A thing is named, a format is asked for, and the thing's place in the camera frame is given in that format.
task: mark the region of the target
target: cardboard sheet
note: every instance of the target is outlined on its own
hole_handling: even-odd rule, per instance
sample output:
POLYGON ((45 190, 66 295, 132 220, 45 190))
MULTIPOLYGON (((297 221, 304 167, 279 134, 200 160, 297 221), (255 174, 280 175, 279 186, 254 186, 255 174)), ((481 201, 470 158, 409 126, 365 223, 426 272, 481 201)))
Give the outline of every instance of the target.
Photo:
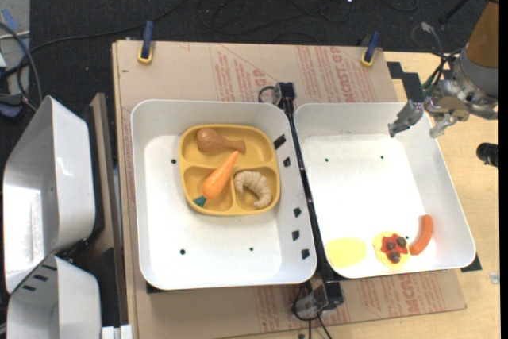
MULTIPOLYGON (((214 339, 306 327, 291 315, 295 286, 148 292, 137 251, 130 113, 153 98, 257 102, 262 88, 282 81, 295 84, 296 105, 394 102, 383 53, 365 68, 363 50, 354 47, 159 42, 147 66, 137 62, 139 47, 118 41, 113 50, 129 322, 136 337, 214 339)), ((323 315, 328 326, 465 308, 453 270, 347 280, 342 287, 346 302, 323 315)))

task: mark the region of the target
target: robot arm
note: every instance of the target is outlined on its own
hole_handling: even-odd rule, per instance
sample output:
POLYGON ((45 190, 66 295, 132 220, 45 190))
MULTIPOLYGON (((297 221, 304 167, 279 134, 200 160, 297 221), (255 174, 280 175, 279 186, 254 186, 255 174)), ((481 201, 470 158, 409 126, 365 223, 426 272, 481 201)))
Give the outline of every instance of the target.
POLYGON ((435 122, 431 137, 439 137, 447 127, 466 121, 470 114, 498 119, 499 0, 488 0, 469 41, 451 65, 451 78, 427 84, 425 100, 409 100, 397 120, 388 125, 392 137, 420 120, 423 111, 435 122))

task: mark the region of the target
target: yellow divided tray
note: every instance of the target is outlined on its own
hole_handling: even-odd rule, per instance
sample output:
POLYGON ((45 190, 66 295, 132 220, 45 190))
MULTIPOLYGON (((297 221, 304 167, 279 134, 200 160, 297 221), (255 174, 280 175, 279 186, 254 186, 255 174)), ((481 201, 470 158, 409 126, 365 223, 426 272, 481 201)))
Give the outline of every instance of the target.
POLYGON ((279 167, 273 144, 263 132, 251 126, 205 124, 189 128, 179 142, 179 170, 187 203, 202 214, 217 216, 260 214, 273 208, 279 201, 279 167), (202 196, 205 179, 234 151, 224 147, 212 152, 199 150, 196 134, 204 128, 213 129, 221 137, 231 141, 243 140, 246 149, 238 155, 233 173, 222 192, 216 198, 207 199, 204 206, 200 207, 194 200, 202 196), (256 208, 253 203, 258 197, 248 187, 245 187, 241 194, 236 192, 233 177, 240 171, 256 171, 267 178, 272 194, 268 206, 256 208))

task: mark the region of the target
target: orange carrot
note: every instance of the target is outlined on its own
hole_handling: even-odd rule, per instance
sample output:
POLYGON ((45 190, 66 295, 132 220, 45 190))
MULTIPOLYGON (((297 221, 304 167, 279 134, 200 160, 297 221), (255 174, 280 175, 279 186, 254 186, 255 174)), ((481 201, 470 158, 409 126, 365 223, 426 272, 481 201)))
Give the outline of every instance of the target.
POLYGON ((417 256, 427 247, 433 233, 433 219, 430 215, 420 217, 420 231, 416 240, 410 244, 410 253, 417 256))
POLYGON ((196 204, 203 206, 207 199, 214 199, 219 196, 233 173, 238 154, 240 154, 238 151, 232 152, 231 155, 205 179, 202 187, 203 196, 194 200, 196 204))

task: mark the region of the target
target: toy food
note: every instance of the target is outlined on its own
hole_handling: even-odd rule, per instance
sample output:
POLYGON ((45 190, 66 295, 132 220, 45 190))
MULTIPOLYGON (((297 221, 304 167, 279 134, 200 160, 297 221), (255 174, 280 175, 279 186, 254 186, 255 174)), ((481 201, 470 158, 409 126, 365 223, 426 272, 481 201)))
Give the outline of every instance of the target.
POLYGON ((396 232, 382 232, 372 241, 378 260, 389 268, 400 268, 411 257, 407 240, 396 232))
POLYGON ((196 144, 198 149, 202 152, 213 152, 220 148, 231 148, 239 152, 245 153, 245 141, 243 140, 229 140, 221 136, 211 128, 200 129, 196 133, 196 144))
POLYGON ((235 189, 239 194, 244 191, 244 187, 254 192, 258 200, 254 202, 254 206, 258 209, 266 208, 271 204, 271 191, 268 185, 267 177, 261 175, 260 172, 242 171, 235 175, 233 179, 235 189))
POLYGON ((433 233, 433 219, 430 215, 420 217, 420 231, 418 237, 410 244, 410 252, 412 256, 417 256, 427 247, 433 233))
POLYGON ((203 195, 194 200, 196 205, 203 207, 207 199, 215 199, 219 196, 233 173, 238 154, 238 151, 232 152, 231 155, 205 179, 202 186, 203 195))
POLYGON ((357 237, 341 237, 326 244, 326 254, 334 267, 349 267, 367 256, 367 245, 357 237))

